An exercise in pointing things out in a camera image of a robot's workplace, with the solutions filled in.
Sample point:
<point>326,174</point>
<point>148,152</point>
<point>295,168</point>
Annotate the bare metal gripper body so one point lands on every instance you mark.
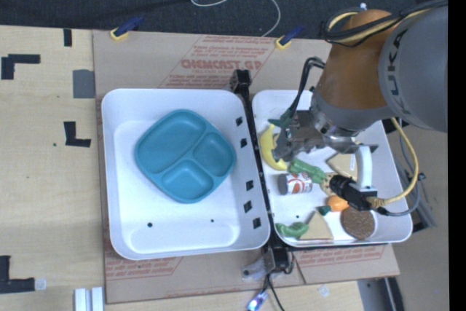
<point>309,134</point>

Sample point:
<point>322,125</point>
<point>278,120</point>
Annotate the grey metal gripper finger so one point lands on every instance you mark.
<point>283,137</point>
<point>281,152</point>

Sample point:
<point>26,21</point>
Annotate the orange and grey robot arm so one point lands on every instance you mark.
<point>364,76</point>

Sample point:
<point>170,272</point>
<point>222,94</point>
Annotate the yellow banana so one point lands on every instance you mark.
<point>267,153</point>

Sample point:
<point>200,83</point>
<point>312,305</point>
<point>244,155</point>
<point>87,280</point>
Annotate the green toy vegetable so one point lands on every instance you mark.
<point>306,169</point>

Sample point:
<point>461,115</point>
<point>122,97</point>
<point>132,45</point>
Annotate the red and white can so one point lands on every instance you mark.
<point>298,184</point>

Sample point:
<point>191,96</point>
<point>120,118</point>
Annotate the beige pizza slice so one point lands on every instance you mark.
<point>342,164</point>

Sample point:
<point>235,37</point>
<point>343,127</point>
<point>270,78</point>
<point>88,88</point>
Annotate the orange carrot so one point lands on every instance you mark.
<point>336,203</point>

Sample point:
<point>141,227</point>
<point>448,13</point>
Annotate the green toy pepper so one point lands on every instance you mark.
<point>293,229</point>

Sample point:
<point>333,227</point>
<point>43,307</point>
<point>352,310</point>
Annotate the tan bread wedge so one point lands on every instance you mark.
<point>317,227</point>

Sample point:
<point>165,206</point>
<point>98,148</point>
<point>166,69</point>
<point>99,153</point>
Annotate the brown round biscuit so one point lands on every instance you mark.
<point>358,224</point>

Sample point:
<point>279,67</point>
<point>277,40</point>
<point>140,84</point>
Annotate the blue divided plate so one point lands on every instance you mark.
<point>174,153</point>

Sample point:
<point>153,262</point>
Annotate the white plastic tray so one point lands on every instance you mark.
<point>386,215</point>
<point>145,229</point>

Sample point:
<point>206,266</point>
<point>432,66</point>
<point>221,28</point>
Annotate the brown cardboard board red print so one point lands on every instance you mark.
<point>145,62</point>

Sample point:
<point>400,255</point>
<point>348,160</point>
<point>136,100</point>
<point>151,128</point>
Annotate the black cylinder on white bracket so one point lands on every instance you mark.
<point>349,189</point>

